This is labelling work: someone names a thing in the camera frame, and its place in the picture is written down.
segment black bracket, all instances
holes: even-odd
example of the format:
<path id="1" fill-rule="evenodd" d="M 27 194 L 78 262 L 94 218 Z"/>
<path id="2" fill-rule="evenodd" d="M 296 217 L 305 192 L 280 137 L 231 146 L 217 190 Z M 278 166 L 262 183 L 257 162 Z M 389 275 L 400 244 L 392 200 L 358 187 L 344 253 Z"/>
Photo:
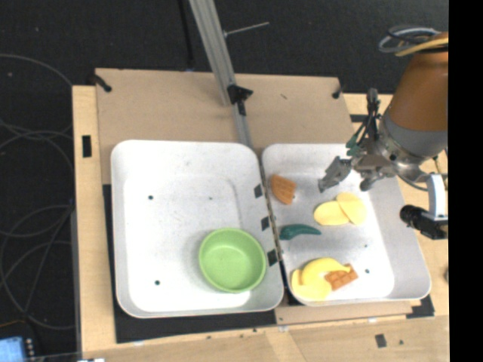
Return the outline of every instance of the black bracket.
<path id="1" fill-rule="evenodd" d="M 232 105 L 236 104 L 238 106 L 238 113 L 245 117 L 247 115 L 245 100 L 247 100 L 254 92 L 247 88 L 237 86 L 236 84 L 231 84 L 228 86 L 227 90 L 230 102 Z"/>

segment green plate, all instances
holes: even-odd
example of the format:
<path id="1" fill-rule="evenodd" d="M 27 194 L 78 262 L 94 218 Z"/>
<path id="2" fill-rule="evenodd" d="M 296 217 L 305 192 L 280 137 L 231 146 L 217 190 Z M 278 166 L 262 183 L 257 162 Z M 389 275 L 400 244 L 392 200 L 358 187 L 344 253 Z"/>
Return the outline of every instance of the green plate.
<path id="1" fill-rule="evenodd" d="M 262 246 L 241 229 L 224 228 L 210 233 L 200 246 L 198 260 L 206 280 L 229 293 L 252 290 L 265 276 Z"/>

